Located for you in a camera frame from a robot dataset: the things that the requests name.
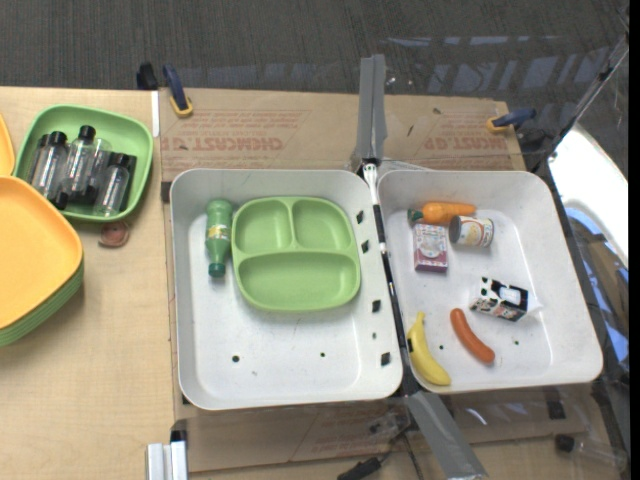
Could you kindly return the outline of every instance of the sausage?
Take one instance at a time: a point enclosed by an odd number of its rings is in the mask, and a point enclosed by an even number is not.
[[[460,308],[452,309],[450,316],[453,330],[456,332],[456,335],[467,350],[469,350],[469,352],[480,359],[483,363],[493,363],[493,360],[496,358],[495,352],[485,345],[471,330],[464,311]]]

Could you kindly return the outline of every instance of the banana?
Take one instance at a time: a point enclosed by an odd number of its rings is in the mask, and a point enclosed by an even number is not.
[[[424,312],[419,311],[416,321],[407,333],[407,340],[411,342],[409,352],[411,363],[427,382],[438,386],[448,386],[451,384],[451,377],[429,352],[423,321]]]

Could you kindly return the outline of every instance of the small box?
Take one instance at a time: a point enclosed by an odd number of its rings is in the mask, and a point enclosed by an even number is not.
[[[469,309],[515,322],[530,308],[529,292],[524,288],[483,277],[480,293]]]
[[[413,226],[413,266],[416,270],[446,272],[446,230],[442,226],[415,224]]]

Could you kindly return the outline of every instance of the wooden surface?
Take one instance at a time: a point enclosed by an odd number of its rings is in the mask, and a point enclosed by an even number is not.
[[[152,129],[150,94],[0,88],[2,113],[14,147],[38,112],[59,103],[95,106],[138,119]],[[54,316],[21,340],[0,348],[0,479],[145,478],[147,444],[168,442],[174,423],[168,255],[160,198],[159,142],[147,191],[128,219],[129,242],[98,245],[100,227],[74,223],[85,253],[82,288]],[[575,406],[588,432],[606,439],[588,386]],[[400,443],[373,478],[444,479],[421,436]],[[242,442],[237,443],[242,449]],[[549,435],[474,444],[492,479],[615,479],[601,464],[559,456]],[[194,479],[327,479],[357,458],[198,473]]]

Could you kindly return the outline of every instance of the blue clamp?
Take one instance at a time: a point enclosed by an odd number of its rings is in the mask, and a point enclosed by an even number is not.
[[[180,77],[171,64],[162,66],[162,74],[167,79],[169,89],[171,89],[171,106],[180,117],[186,117],[193,112],[191,100],[184,94]]]
[[[517,130],[522,124],[536,117],[536,109],[534,108],[519,108],[513,112],[509,112],[502,117],[491,118],[487,120],[487,128],[492,133],[498,133],[506,130],[509,125]]]

